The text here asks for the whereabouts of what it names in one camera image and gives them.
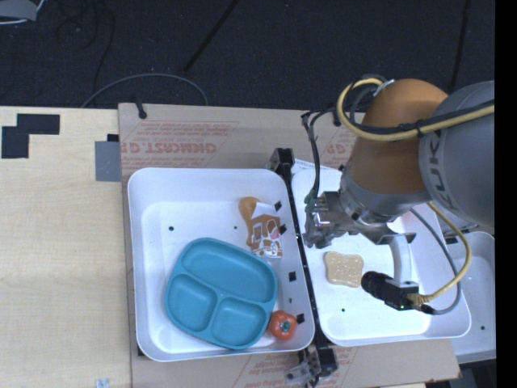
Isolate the thin black rod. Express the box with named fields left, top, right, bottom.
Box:
left=280, top=162, right=326, bottom=353

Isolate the tan toy food piece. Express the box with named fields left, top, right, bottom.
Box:
left=238, top=196, right=262, bottom=234

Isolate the blue divided plate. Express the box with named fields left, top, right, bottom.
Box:
left=164, top=237, right=280, bottom=351

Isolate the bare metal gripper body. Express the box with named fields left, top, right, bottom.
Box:
left=313, top=191, right=389, bottom=245

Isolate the black cylinder on white bracket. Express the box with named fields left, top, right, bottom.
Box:
left=360, top=232, right=421, bottom=311

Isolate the brown cardboard board red print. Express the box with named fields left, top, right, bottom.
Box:
left=117, top=102, right=462, bottom=388

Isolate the orange toy bell pepper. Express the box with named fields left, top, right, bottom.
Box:
left=267, top=310, right=299, bottom=342

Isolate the white plastic tray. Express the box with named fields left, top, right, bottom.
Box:
left=443, top=230, right=496, bottom=364
left=127, top=167, right=316, bottom=362
left=290, top=167, right=473, bottom=348

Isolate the beige toy bread slice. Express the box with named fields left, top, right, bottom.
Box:
left=322, top=251, right=364, bottom=289

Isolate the brown and white small carton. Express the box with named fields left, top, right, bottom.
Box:
left=246, top=201, right=284, bottom=259

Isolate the black block with thin wires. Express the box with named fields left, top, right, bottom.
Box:
left=314, top=348, right=337, bottom=377
left=268, top=147, right=295, bottom=174

